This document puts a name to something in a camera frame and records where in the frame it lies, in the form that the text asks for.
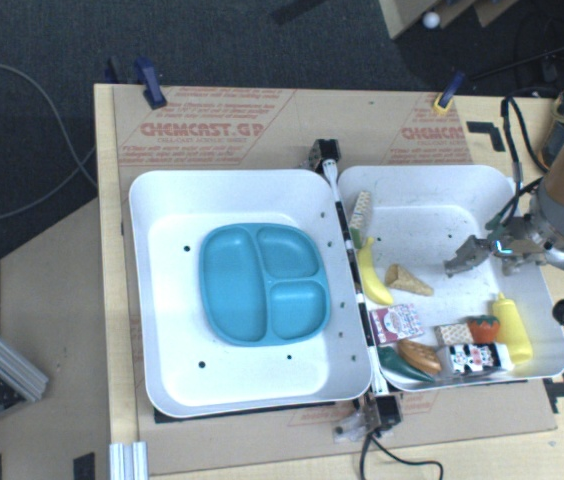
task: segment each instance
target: green vegetable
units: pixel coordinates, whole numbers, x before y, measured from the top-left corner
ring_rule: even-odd
[[[378,358],[382,368],[404,377],[423,382],[434,382],[435,379],[415,366],[411,366],[392,347],[378,347]]]

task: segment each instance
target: blue clamp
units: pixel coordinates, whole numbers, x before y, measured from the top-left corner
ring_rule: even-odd
[[[146,86],[144,91],[144,98],[149,103],[152,109],[161,108],[166,106],[166,98],[160,90],[158,77],[155,73],[153,63],[146,57],[138,57],[133,63],[135,72],[138,75],[138,80]]]
[[[449,109],[451,108],[451,102],[453,100],[453,96],[464,82],[464,73],[462,71],[456,71],[453,80],[446,86],[444,92],[438,94],[437,98],[433,102],[433,110],[435,110],[438,114],[444,115],[446,114]]]

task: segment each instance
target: black floor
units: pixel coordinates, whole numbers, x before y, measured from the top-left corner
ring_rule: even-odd
[[[469,10],[396,40],[378,0],[0,0],[0,258],[96,197],[79,171],[47,194],[94,146],[93,84],[112,56],[131,79],[147,56],[164,85],[440,91],[457,70],[563,47],[564,0],[522,0],[486,28]],[[564,89],[564,51],[551,58],[458,92]],[[92,157],[86,169],[97,177]]]

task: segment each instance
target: blue plate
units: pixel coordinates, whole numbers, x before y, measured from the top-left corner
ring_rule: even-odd
[[[319,333],[330,316],[326,272],[315,243],[280,224],[232,224],[200,251],[200,289],[211,327],[243,346],[282,345]]]

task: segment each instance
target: white ball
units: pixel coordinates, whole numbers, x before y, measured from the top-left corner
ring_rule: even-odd
[[[436,28],[440,24],[440,15],[437,12],[429,11],[422,17],[422,24],[426,28]]]

